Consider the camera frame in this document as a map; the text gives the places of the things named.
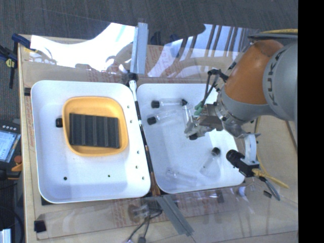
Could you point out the black cylinder on white bracket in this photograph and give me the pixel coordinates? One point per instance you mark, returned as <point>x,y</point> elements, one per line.
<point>243,162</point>

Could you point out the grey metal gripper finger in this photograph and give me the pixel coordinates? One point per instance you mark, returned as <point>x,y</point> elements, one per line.
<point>189,127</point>
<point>203,131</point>

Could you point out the clear plastic bottle black cap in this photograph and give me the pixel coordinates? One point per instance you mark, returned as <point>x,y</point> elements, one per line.
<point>167,102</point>
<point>162,116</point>
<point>187,111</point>
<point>211,163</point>

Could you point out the yellow rectangular bowl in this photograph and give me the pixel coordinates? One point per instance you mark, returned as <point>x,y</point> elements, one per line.
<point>96,104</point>

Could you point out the black ribbed rack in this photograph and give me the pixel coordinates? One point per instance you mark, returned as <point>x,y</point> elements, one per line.
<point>93,130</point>

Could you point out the clear plastic bottle without cap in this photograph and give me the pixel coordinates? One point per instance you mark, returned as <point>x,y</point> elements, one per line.
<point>177,175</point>

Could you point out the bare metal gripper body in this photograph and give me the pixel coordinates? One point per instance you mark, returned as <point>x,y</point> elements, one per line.
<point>212,119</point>

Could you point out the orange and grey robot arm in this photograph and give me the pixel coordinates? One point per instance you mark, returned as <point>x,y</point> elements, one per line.
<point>253,75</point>

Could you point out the small black cap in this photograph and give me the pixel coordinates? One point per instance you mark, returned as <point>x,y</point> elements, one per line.
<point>59,122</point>
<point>184,102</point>

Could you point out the thin black and white rod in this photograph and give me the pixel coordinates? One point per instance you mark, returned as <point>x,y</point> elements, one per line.
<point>141,125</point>

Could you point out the white plastic tray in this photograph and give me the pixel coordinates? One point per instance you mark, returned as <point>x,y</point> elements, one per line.
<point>174,156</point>
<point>83,176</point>

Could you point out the brown cardboard board red print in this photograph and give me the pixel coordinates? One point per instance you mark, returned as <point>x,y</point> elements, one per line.
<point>81,212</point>

